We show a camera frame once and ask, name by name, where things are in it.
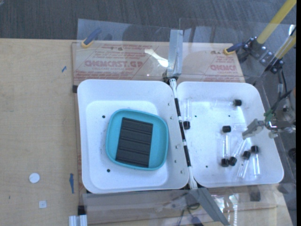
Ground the black ribbed block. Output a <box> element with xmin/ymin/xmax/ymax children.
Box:
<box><xmin>115</xmin><ymin>117</ymin><xmax>154</xmax><ymax>169</ymax></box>

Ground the blue plate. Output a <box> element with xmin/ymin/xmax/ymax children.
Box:
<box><xmin>105</xmin><ymin>108</ymin><xmax>169</xmax><ymax>171</ymax></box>

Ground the clear vial with black cap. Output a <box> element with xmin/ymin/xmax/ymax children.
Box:
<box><xmin>228</xmin><ymin>139</ymin><xmax>247</xmax><ymax>167</ymax></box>
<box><xmin>221</xmin><ymin>135</ymin><xmax>230</xmax><ymax>168</ymax></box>
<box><xmin>182</xmin><ymin>99</ymin><xmax>191</xmax><ymax>130</ymax></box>
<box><xmin>250</xmin><ymin>145</ymin><xmax>261</xmax><ymax>178</ymax></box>
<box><xmin>222</xmin><ymin>124</ymin><xmax>246</xmax><ymax>133</ymax></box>
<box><xmin>236</xmin><ymin>151</ymin><xmax>252</xmax><ymax>179</ymax></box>
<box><xmin>211</xmin><ymin>98</ymin><xmax>243</xmax><ymax>108</ymax></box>

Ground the thin black and white rod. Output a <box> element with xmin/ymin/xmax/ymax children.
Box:
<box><xmin>169</xmin><ymin>78</ymin><xmax>198</xmax><ymax>190</ymax></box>

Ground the white plastic tray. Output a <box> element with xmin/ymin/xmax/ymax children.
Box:
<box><xmin>77</xmin><ymin>79</ymin><xmax>190</xmax><ymax>194</ymax></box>
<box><xmin>175</xmin><ymin>81</ymin><xmax>285</xmax><ymax>188</ymax></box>

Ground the brown cardboard board red print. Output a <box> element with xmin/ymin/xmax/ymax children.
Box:
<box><xmin>71</xmin><ymin>42</ymin><xmax>278</xmax><ymax>225</ymax></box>

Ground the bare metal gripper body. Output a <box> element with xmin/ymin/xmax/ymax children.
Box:
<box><xmin>265</xmin><ymin>109</ymin><xmax>297</xmax><ymax>133</ymax></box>

